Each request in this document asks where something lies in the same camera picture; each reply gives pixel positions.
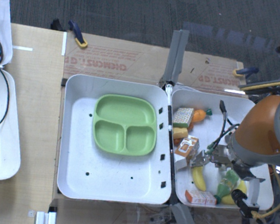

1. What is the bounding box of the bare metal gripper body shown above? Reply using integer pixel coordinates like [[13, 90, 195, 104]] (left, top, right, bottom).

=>
[[208, 143, 236, 171]]

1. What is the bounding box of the yellow banana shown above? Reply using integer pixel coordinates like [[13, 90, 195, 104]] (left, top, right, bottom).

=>
[[220, 177, 250, 208], [189, 164, 210, 192]]

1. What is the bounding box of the orange and white carton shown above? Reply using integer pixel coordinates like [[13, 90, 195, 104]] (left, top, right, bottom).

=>
[[174, 133, 202, 161]]

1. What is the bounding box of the green clear plastic bottle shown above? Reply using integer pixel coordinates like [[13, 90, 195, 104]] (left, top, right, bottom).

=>
[[213, 167, 241, 205]]

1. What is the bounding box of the yellow block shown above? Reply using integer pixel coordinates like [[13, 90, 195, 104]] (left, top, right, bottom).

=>
[[171, 126, 190, 142]]

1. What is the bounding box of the orange and white packet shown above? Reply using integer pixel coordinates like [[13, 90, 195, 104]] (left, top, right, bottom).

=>
[[183, 188, 219, 207]]

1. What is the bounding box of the orange carrot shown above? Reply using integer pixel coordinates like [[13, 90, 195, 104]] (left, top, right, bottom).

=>
[[191, 106, 214, 126]]

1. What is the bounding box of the white and yellow patterned carton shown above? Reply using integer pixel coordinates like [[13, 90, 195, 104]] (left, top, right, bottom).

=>
[[171, 105, 196, 130]]

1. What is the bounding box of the thin black and white rod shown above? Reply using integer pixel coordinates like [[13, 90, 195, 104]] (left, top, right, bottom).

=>
[[152, 84, 189, 192]]

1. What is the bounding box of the green divided plate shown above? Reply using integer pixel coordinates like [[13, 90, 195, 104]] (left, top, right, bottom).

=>
[[88, 91, 163, 160]]

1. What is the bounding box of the brown cardboard board, red print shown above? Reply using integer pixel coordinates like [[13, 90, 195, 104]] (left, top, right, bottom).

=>
[[40, 30, 280, 224]]

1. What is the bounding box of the black cylinder on white bracket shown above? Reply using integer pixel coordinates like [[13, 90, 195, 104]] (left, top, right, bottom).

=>
[[227, 173, 266, 220]]

